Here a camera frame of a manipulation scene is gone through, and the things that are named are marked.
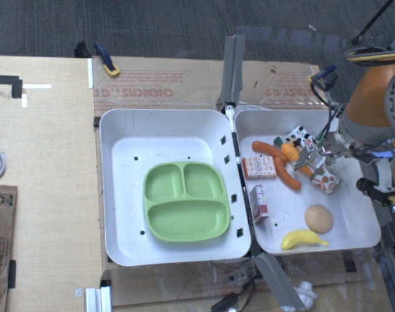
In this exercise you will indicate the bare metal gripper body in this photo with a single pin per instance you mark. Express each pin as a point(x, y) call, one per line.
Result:
point(334, 146)

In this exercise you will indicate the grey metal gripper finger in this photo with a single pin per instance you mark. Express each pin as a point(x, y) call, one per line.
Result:
point(319, 166)
point(304, 160)

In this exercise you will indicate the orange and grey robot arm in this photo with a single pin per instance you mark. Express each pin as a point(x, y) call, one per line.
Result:
point(369, 102)

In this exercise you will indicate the orange carrot with green top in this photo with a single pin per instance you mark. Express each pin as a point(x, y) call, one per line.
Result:
point(289, 151)

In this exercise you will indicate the white cup with orange print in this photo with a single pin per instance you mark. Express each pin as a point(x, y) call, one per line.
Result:
point(327, 181)

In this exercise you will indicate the orange sausage links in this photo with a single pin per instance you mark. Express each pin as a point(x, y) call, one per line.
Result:
point(286, 175)

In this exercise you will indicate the white carton with black spots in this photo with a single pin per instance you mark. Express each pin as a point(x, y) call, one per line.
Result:
point(299, 134)

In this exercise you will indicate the orange and white carton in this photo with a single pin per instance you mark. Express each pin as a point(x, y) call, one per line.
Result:
point(259, 167)

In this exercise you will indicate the tan round bread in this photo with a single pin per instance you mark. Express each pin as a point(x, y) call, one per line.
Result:
point(318, 219)

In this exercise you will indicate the white plastic tray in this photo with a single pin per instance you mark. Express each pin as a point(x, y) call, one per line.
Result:
point(347, 219)
point(126, 206)

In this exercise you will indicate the red and white carton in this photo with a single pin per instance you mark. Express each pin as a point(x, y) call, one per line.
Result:
point(259, 203)

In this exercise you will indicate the yellow banana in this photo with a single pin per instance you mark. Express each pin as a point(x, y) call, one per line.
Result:
point(299, 239)

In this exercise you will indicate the green divided plate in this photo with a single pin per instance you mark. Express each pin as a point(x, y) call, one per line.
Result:
point(187, 213)

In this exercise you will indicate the crumpled white tissue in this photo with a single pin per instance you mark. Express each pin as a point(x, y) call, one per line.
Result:
point(306, 296)

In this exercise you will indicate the brown cardboard board red print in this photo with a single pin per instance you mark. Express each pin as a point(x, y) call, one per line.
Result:
point(158, 89)

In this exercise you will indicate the brown paper bag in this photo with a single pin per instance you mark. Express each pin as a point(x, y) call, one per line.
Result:
point(1, 239)

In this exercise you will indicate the black cylinder on white bracket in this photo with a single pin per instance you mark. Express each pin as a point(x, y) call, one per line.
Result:
point(377, 187)

